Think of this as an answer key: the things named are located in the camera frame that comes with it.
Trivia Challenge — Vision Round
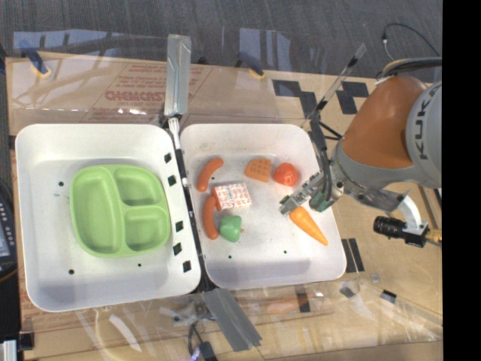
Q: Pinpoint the red tomato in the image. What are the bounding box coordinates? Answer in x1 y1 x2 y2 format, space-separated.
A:
272 162 301 187

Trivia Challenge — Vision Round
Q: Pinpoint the orange carrot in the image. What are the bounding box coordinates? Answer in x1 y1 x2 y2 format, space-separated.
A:
288 205 329 247

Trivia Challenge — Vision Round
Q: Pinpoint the green divided plate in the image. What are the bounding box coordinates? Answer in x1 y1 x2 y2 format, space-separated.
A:
69 164 172 258

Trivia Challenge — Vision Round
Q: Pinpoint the orange waffle biscuit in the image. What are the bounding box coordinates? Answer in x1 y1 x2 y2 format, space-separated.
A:
244 158 273 184

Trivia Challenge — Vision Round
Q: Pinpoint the brown cardboard board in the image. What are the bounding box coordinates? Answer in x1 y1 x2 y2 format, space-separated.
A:
5 53 443 359

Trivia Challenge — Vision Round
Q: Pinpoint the white plastic tray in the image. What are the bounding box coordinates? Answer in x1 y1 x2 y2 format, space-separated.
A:
179 123 347 291
14 123 202 313

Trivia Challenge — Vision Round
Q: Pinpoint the black cylinder on white bracket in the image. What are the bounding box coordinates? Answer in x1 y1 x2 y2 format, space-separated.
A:
373 195 431 248

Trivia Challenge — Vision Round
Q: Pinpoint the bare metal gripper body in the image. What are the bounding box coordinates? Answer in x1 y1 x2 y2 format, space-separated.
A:
295 170 362 207

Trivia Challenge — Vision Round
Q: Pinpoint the white and orange carton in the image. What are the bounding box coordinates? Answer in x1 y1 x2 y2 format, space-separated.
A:
210 182 253 212

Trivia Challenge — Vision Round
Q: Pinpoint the orange sausage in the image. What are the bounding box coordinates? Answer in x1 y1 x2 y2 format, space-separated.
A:
201 195 220 241
196 157 225 193

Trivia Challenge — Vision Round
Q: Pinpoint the green bell pepper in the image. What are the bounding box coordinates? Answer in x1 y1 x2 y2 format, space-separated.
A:
218 215 244 244

